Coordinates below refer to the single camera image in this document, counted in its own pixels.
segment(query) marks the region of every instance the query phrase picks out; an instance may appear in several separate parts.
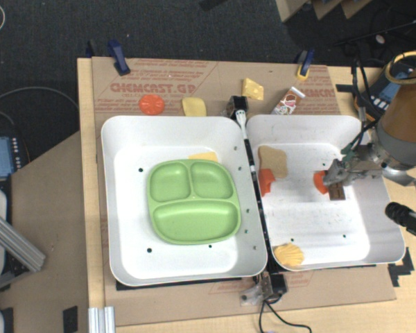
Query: orange object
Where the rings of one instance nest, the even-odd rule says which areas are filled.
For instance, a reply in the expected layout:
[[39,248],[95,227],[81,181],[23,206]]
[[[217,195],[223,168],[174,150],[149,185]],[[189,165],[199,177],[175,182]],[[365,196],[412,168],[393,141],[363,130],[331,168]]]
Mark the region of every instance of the orange object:
[[316,186],[316,189],[320,191],[321,194],[328,193],[328,187],[324,185],[324,182],[322,181],[322,178],[326,175],[325,170],[319,171],[317,173],[314,173],[313,181],[314,186]]
[[264,196],[268,192],[271,192],[271,183],[276,181],[271,169],[259,170],[259,186],[261,188],[261,195]]
[[144,114],[161,114],[165,109],[165,102],[159,95],[148,94],[140,99],[139,107]]

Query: dark background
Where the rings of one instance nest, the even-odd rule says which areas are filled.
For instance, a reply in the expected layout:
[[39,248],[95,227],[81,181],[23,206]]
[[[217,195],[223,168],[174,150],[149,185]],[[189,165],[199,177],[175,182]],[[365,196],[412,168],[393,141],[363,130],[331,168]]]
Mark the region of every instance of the dark background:
[[[365,66],[416,49],[416,24],[389,33],[382,47],[357,37],[416,19],[416,0],[373,0],[351,19],[338,6],[318,21],[306,4],[282,23],[275,0],[227,0],[203,9],[206,0],[0,0],[0,95],[21,87],[50,87],[77,101],[76,60],[94,40],[102,55],[115,38],[128,58],[174,58],[292,63],[315,49],[314,64],[350,66],[359,50]],[[32,159],[79,129],[72,103],[33,90],[0,100],[17,124]],[[0,117],[0,128],[9,127]]]

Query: green plate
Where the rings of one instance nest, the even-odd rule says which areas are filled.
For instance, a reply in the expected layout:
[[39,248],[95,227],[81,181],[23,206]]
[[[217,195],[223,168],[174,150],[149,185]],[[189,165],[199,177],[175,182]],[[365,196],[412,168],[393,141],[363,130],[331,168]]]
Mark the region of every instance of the green plate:
[[148,175],[148,208],[156,233],[173,244],[225,240],[241,225],[228,170],[210,160],[173,160]]

